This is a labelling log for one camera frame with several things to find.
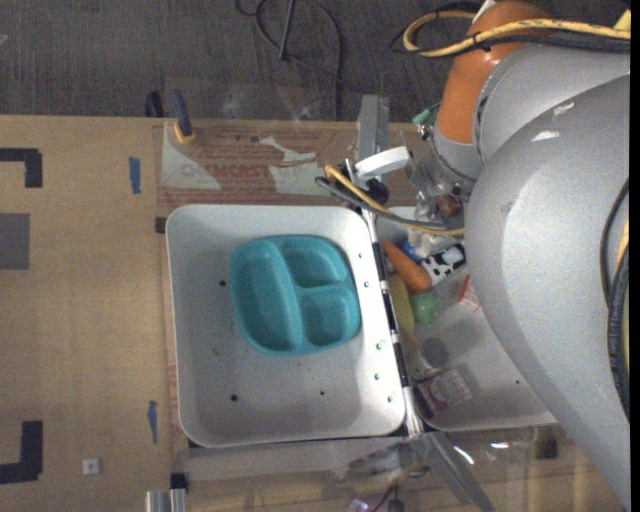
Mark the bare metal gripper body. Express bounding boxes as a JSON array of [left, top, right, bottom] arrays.
[[407, 142, 475, 222]]

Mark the white bottle with blue cap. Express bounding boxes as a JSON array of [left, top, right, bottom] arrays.
[[398, 227, 452, 265]]

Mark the black and white spotted carton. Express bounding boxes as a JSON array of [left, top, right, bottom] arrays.
[[419, 243, 468, 287]]

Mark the orange carrot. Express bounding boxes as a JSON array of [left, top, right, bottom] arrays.
[[381, 239, 433, 294]]

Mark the light green round toy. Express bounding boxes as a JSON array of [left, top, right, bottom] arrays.
[[409, 290, 444, 324]]

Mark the yellow banana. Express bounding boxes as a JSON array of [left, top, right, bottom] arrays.
[[388, 273, 417, 342]]

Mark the small grey can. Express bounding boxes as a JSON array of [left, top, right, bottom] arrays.
[[419, 335, 452, 370]]

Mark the teal divided plate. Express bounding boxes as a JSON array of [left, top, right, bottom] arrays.
[[228, 233, 363, 358]]

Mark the white plastic tray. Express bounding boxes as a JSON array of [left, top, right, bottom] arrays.
[[374, 205, 559, 433], [164, 203, 408, 449]]

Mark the purple and white packet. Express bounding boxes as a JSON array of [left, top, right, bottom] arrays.
[[413, 367, 474, 420]]

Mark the black cylinder on white bracket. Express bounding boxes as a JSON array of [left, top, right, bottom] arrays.
[[344, 146, 412, 206]]

